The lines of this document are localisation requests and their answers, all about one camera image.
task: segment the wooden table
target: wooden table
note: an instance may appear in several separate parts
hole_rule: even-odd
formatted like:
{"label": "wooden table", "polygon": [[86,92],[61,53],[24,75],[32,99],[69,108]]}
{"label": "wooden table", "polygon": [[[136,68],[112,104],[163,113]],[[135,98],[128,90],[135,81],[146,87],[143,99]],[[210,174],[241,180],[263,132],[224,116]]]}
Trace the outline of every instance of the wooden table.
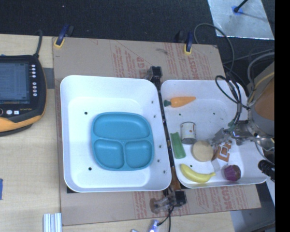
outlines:
{"label": "wooden table", "polygon": [[[53,68],[52,37],[43,37],[39,52],[45,68]],[[38,36],[0,34],[0,55],[34,54]],[[60,213],[57,130],[54,89],[47,109],[31,128],[0,137],[0,232],[41,232],[43,215]],[[64,226],[64,232],[146,232],[151,219]],[[159,228],[168,231],[168,222]],[[232,232],[230,212],[172,217],[171,231]]]}

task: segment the white tray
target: white tray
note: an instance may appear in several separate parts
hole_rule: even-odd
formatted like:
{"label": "white tray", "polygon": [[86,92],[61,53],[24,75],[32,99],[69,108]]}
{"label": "white tray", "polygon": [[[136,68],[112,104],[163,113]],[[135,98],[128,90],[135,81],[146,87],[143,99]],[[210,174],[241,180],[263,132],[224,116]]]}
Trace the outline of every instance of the white tray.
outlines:
{"label": "white tray", "polygon": [[[233,97],[225,81],[218,81],[218,83],[230,97]],[[247,97],[244,90],[242,88],[240,90],[245,105]],[[161,95],[163,100],[180,96],[196,97],[196,100],[185,106],[178,108],[167,106],[164,111],[169,133],[179,132],[180,134],[180,124],[190,121],[196,124],[197,140],[212,139],[219,129],[227,129],[237,109],[237,105],[218,89],[215,81],[167,80],[161,85]],[[243,109],[240,119],[247,119],[246,109]],[[237,146],[235,140],[232,140],[229,165],[236,164],[240,167],[241,179],[236,182],[227,181],[219,171],[204,184],[185,178],[181,173],[180,164],[192,166],[194,171],[206,174],[214,171],[211,162],[197,161],[191,153],[192,145],[183,144],[183,146],[187,156],[182,159],[174,157],[174,164],[178,180],[187,188],[256,184],[266,180],[266,175],[258,169],[258,163],[263,157],[254,142],[245,141],[241,146]]]}
{"label": "white tray", "polygon": [[[171,168],[158,92],[144,79],[71,75],[60,84],[63,168],[67,186],[76,192],[152,191],[166,189]],[[142,115],[154,140],[154,159],[146,168],[111,171],[94,160],[90,128],[104,112]]]}

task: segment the cardboard sheet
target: cardboard sheet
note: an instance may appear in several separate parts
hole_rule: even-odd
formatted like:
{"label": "cardboard sheet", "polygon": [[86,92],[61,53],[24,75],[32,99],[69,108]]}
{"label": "cardboard sheet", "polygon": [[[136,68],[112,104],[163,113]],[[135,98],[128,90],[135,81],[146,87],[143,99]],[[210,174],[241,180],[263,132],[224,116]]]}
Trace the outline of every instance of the cardboard sheet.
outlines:
{"label": "cardboard sheet", "polygon": [[[165,217],[150,210],[150,200],[162,191],[75,193],[63,178],[60,82],[72,74],[143,78],[150,66],[161,66],[168,79],[213,80],[224,75],[219,52],[212,45],[192,46],[184,54],[183,43],[155,43],[66,38],[61,49],[53,47],[57,115],[60,200],[63,226]],[[187,204],[172,216],[260,208],[255,185],[185,189]]]}

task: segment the round beige object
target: round beige object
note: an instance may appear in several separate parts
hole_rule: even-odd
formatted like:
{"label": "round beige object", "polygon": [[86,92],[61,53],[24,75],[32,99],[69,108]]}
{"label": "round beige object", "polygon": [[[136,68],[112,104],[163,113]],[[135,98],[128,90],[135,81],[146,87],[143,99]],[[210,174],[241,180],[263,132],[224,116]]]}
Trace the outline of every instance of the round beige object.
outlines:
{"label": "round beige object", "polygon": [[198,161],[209,161],[212,159],[214,150],[206,141],[197,141],[192,146],[192,155]]}

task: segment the orange toy carrot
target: orange toy carrot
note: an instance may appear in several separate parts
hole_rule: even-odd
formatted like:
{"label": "orange toy carrot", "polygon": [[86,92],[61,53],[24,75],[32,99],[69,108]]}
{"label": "orange toy carrot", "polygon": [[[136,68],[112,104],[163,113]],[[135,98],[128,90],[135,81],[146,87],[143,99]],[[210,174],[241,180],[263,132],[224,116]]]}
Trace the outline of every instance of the orange toy carrot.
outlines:
{"label": "orange toy carrot", "polygon": [[195,99],[196,98],[194,96],[174,97],[171,98],[169,101],[164,100],[163,105],[171,107],[180,107],[194,101]]}

